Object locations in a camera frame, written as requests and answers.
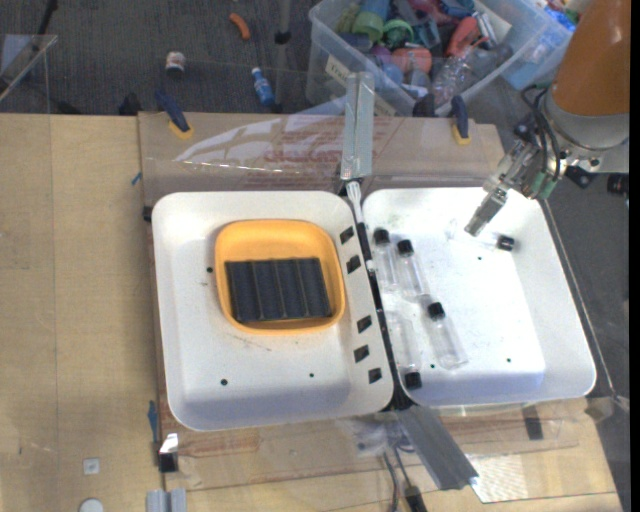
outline blue bottle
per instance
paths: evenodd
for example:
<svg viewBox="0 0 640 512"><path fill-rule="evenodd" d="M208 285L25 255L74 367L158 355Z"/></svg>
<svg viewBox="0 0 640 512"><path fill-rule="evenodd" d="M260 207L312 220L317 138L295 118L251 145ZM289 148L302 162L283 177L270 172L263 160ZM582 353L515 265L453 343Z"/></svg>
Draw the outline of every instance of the blue bottle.
<svg viewBox="0 0 640 512"><path fill-rule="evenodd" d="M271 89L271 84L269 84L269 81L263 76L260 68L253 68L251 74L254 79L253 87L256 90L260 104L265 107L270 107L276 101L273 90Z"/></svg>

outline white round object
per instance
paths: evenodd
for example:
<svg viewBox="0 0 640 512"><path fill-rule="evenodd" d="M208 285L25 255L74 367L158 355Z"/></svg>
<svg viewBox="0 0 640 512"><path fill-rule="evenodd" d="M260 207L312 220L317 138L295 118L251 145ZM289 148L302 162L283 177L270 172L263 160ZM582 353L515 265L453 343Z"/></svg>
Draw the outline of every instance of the white round object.
<svg viewBox="0 0 640 512"><path fill-rule="evenodd" d="M89 498L80 504L78 512L104 512L102 502L96 498Z"/></svg>

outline plastic storage bin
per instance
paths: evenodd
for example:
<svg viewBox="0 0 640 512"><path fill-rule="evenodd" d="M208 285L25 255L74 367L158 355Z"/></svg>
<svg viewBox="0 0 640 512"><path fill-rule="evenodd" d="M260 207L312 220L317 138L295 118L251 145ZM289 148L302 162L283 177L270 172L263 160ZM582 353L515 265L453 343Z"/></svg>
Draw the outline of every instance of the plastic storage bin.
<svg viewBox="0 0 640 512"><path fill-rule="evenodd" d="M335 31L342 12L353 0L323 0L309 11L311 53L307 78L307 99L319 104L332 95L344 94L343 83L350 72L373 73L376 86L376 113L411 116L415 98L395 83L363 53L347 44ZM572 32L531 0L483 0L476 9L486 13L498 42L509 43L513 55L482 80L462 93L471 99L488 83L503 76L514 88L548 79L560 63ZM450 105L437 113L448 113Z"/></svg>

